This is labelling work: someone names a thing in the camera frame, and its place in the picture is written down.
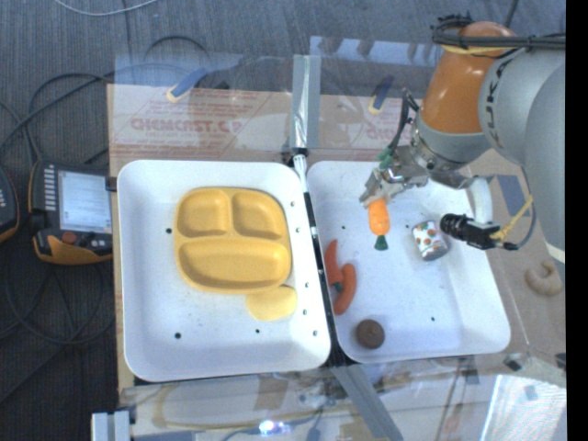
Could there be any pale yellow toy bread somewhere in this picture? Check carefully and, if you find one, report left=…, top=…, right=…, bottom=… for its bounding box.
left=246, top=285, right=299, bottom=322

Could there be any brown round biscuit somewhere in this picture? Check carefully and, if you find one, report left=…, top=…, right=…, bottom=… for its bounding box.
left=355, top=318, right=386, bottom=351

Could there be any black cylinder on white bracket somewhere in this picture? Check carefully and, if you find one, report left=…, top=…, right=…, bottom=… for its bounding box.
left=439, top=176, right=502, bottom=251

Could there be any yellow divided plate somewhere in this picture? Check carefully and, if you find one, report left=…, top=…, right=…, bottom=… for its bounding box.
left=173, top=186, right=294, bottom=295

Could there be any white can with red print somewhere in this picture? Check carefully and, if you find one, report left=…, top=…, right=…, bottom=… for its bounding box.
left=412, top=220, right=449, bottom=262

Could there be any beige curved toy pastry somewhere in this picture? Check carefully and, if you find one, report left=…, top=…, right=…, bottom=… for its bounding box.
left=525, top=258, right=564, bottom=298

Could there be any brown cardboard board red print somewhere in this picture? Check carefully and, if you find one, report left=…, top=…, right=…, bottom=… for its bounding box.
left=106, top=83, right=567, bottom=392

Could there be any orange toy sausage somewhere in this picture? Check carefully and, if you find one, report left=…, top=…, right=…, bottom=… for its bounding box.
left=323, top=239, right=345, bottom=289
left=332, top=263, right=358, bottom=316

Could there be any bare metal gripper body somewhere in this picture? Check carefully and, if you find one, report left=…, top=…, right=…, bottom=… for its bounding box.
left=377, top=146, right=474, bottom=192

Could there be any orange toy carrot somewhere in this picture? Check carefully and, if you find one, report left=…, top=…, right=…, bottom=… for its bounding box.
left=367, top=198, right=392, bottom=252

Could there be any white plastic tray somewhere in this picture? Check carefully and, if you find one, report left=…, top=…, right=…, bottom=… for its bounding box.
left=116, top=159, right=333, bottom=383
left=306, top=160, right=512, bottom=366

